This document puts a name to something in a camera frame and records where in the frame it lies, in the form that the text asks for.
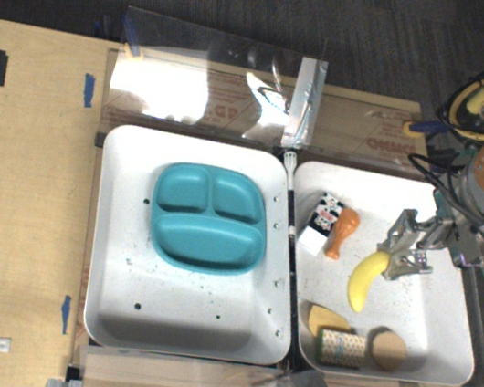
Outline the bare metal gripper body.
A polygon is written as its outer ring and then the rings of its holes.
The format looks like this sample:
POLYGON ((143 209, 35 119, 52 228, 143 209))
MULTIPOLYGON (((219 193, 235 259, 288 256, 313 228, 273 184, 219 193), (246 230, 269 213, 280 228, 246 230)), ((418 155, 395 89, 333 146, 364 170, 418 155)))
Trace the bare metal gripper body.
POLYGON ((435 216, 421 223, 424 235, 419 250, 447 250, 455 267, 484 269, 484 236, 463 215, 437 208, 435 216))

